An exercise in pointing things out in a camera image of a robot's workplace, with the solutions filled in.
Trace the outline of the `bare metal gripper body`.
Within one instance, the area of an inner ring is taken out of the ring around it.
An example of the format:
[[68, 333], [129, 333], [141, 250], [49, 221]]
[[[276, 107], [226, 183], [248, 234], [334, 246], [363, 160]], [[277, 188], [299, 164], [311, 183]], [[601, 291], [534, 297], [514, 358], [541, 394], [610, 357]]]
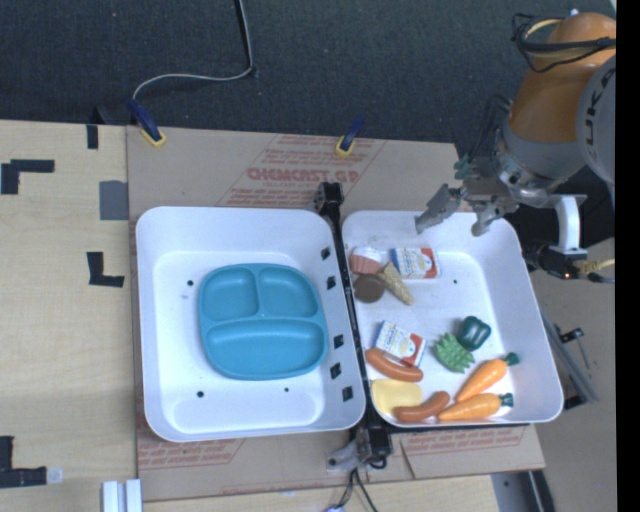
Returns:
[[458, 179], [460, 195], [467, 202], [504, 210], [520, 204], [545, 207], [561, 184], [560, 179], [537, 173], [511, 156], [464, 156], [458, 161]]

